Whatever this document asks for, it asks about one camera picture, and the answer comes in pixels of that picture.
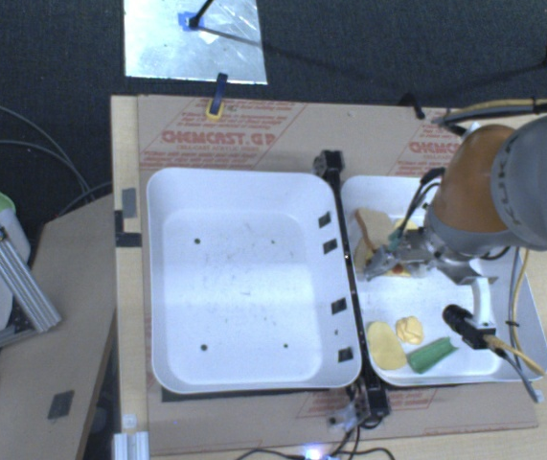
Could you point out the yellow potato chip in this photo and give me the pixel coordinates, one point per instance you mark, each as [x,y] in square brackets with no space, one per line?
[386,351]

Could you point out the white plastic tray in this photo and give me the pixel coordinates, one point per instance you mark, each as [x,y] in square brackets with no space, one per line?
[417,300]
[234,281]

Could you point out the yellow pizza slice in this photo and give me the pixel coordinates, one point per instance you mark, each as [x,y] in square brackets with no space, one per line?
[397,271]

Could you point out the brown bread slice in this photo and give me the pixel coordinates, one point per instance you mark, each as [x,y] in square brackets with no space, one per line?
[372,228]

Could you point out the yellow toy food piece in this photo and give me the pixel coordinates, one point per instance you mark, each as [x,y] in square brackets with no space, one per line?
[404,224]

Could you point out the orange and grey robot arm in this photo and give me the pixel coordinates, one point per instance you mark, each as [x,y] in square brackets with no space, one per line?
[517,185]

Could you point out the thin black rod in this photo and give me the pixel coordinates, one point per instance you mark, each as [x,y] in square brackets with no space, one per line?
[349,266]

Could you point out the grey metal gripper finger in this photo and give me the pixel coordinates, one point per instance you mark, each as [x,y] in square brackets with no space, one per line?
[382,255]
[373,270]

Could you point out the brown cardboard board red print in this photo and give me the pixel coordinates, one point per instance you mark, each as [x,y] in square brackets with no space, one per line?
[263,132]

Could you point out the black cylinder on white bracket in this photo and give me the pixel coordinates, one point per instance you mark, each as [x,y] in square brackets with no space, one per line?
[467,326]

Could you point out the yellow pasta lump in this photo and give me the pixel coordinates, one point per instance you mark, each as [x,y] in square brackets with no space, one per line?
[409,329]

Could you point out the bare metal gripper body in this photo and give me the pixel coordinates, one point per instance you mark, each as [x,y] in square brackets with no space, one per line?
[419,252]

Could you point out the green celery stick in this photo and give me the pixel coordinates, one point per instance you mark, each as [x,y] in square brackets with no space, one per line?
[431,355]

